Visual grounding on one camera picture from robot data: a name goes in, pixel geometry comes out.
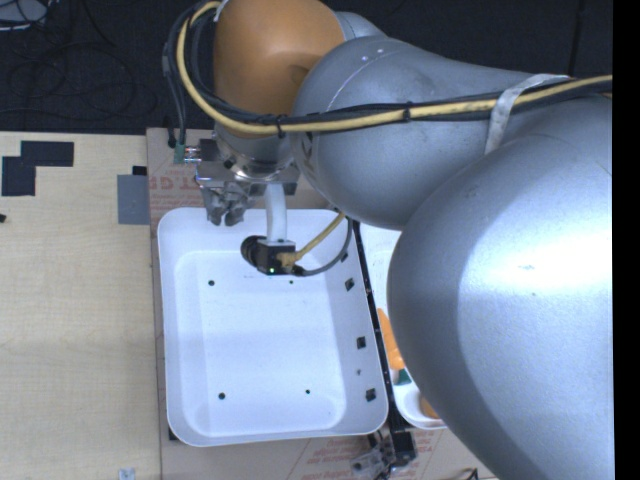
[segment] white plastic tray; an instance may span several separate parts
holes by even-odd
[[[360,236],[362,247],[367,260],[369,270],[369,280],[373,291],[373,299],[378,308],[389,314],[387,308],[387,273],[391,256],[395,248],[400,231],[376,228],[367,224],[360,225]],[[411,372],[405,368],[405,372],[411,379]],[[425,415],[420,409],[420,390],[411,379],[408,384],[396,384],[400,377],[400,372],[390,370],[393,395],[400,414],[411,425],[423,429],[445,428],[446,425],[441,419],[431,418]]]
[[[289,210],[288,237],[305,245],[335,214]],[[343,222],[300,264],[318,268],[342,247]],[[366,434],[388,400],[357,248],[325,273],[266,276],[240,245],[266,234],[266,212],[233,227],[202,208],[158,227],[167,415],[192,446]]]

